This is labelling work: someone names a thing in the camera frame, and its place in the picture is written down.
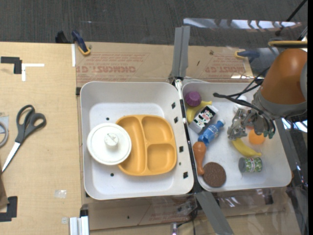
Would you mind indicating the green labelled can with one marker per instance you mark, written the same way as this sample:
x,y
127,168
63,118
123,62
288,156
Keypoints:
x,y
252,165

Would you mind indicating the blue plastic bottle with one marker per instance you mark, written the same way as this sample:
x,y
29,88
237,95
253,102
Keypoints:
x,y
210,132

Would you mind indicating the orange divided plate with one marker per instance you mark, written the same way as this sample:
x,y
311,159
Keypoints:
x,y
156,153

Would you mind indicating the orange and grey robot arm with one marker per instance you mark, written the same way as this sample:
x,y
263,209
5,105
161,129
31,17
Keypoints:
x,y
283,82

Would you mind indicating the brown cardboard board red print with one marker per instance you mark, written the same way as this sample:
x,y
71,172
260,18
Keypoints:
x,y
127,62

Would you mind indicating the orange ball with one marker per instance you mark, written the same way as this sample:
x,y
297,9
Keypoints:
x,y
256,138

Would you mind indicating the brown round biscuit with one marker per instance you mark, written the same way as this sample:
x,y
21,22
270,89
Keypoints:
x,y
214,174

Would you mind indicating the white cow print carton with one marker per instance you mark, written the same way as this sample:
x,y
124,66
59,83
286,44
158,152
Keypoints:
x,y
204,117

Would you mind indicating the brown chicken drumstick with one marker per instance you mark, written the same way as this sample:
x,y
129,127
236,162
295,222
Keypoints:
x,y
199,152

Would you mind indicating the white plastic tray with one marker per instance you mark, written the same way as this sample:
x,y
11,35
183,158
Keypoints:
x,y
227,177
137,97

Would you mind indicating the yellow banana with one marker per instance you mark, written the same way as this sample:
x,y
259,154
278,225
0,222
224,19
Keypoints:
x,y
192,112
244,148

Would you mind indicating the purple cup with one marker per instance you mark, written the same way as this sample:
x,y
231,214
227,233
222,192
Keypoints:
x,y
192,98

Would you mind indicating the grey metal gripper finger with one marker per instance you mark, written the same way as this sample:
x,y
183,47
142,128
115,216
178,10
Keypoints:
x,y
243,131
233,132

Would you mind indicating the white round lidded pot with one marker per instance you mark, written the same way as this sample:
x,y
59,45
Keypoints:
x,y
108,144

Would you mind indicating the grey tape roll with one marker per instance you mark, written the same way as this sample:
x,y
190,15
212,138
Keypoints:
x,y
5,136

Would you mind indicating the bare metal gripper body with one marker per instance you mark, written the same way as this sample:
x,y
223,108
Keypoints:
x,y
248,117

